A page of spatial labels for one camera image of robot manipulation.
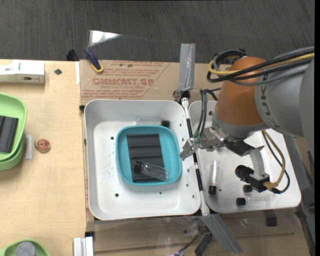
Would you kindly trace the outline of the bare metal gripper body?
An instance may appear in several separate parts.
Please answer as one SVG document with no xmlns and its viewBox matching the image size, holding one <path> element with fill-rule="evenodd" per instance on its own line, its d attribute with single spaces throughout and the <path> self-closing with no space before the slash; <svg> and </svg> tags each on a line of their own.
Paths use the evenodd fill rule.
<svg viewBox="0 0 320 256">
<path fill-rule="evenodd" d="M 227 134 L 218 126 L 209 126 L 203 129 L 199 148 L 207 151 L 214 151 L 216 148 L 223 147 Z"/>
</svg>

